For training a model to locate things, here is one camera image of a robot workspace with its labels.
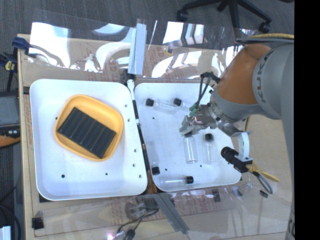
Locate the thin black and white rod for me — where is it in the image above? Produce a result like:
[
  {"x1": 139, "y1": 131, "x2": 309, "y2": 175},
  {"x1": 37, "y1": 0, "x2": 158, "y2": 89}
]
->
[{"x1": 126, "y1": 78, "x2": 158, "y2": 195}]

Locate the black ribbed rectangular tray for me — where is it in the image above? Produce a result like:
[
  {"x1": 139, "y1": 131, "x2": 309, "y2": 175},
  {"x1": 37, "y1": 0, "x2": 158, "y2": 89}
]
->
[{"x1": 56, "y1": 106, "x2": 117, "y2": 159}]

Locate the white plastic tray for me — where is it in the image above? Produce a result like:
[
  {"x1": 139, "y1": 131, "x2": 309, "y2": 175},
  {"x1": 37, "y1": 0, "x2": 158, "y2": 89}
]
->
[
  {"x1": 134, "y1": 82, "x2": 243, "y2": 193},
  {"x1": 29, "y1": 78, "x2": 149, "y2": 202}
]

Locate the brown cardboard board red print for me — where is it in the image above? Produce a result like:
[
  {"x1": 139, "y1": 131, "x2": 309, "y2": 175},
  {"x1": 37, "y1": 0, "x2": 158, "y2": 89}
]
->
[{"x1": 16, "y1": 33, "x2": 294, "y2": 238}]

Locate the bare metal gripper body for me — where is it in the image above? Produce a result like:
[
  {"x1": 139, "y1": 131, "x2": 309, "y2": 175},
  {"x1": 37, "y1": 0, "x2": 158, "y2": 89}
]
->
[{"x1": 191, "y1": 104, "x2": 223, "y2": 130}]

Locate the black cylinder on white bracket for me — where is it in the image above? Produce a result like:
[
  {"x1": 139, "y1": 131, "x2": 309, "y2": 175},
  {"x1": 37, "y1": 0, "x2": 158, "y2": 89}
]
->
[{"x1": 220, "y1": 131, "x2": 254, "y2": 174}]

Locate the clear plastic bottle black cap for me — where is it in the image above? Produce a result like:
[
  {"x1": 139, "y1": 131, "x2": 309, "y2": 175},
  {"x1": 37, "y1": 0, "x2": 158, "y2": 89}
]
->
[
  {"x1": 159, "y1": 175, "x2": 195, "y2": 187},
  {"x1": 183, "y1": 131, "x2": 199, "y2": 165},
  {"x1": 145, "y1": 98, "x2": 176, "y2": 114},
  {"x1": 173, "y1": 97, "x2": 193, "y2": 112},
  {"x1": 146, "y1": 140, "x2": 161, "y2": 176},
  {"x1": 202, "y1": 133, "x2": 217, "y2": 165}
]

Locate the yellow plate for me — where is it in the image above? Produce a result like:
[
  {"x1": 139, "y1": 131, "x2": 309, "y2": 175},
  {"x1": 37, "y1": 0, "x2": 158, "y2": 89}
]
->
[{"x1": 53, "y1": 94, "x2": 125, "y2": 162}]

